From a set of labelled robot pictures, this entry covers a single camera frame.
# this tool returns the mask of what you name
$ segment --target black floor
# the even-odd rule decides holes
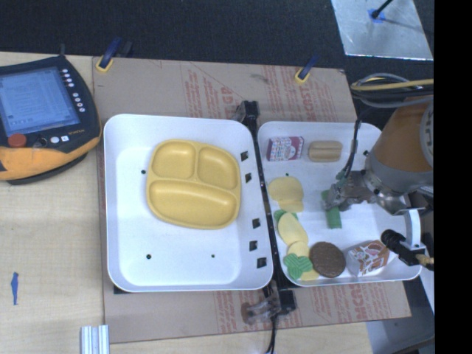
[[[434,0],[413,0],[434,54]],[[433,77],[432,61],[344,54],[331,0],[0,0],[0,51],[101,55],[115,36],[134,58],[344,69]],[[368,122],[382,128],[391,111]]]

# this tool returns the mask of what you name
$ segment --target yellow cable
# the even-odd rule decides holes
[[[379,77],[372,78],[370,80],[379,80]],[[351,84],[351,89],[355,91],[380,91],[384,89],[398,89],[398,88],[408,88],[410,86],[431,86],[434,84],[434,79],[425,79],[425,80],[413,80],[406,81],[404,83],[388,83],[380,84],[376,86],[358,86],[355,83]]]

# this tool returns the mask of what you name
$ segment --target blue mark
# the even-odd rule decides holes
[[[374,13],[374,11],[375,11],[375,9],[369,9],[367,11],[369,13],[370,19],[372,20],[372,22],[375,22],[377,24],[382,24],[382,22],[384,22],[386,20],[384,12],[380,12],[379,15],[377,16],[377,18],[373,18],[372,14]]]
[[[13,278],[11,282],[12,292],[13,292],[13,305],[18,305],[17,298],[18,298],[18,273],[15,271],[13,273]]]

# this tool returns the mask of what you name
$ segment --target blue clamp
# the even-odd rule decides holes
[[[298,72],[295,74],[295,81],[298,84],[303,84],[306,80],[308,80],[308,77],[310,76],[310,70],[313,68],[317,61],[318,56],[313,55],[307,62],[307,65],[298,70]]]
[[[95,68],[98,71],[107,72],[110,69],[111,64],[113,64],[113,56],[117,53],[121,41],[122,39],[120,37],[115,37],[108,45],[105,54],[103,54],[95,64]]]

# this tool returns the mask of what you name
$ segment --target yellow plate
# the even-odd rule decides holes
[[[239,164],[222,148],[171,139],[153,151],[146,199],[163,221],[196,229],[223,228],[237,217],[240,192]]]

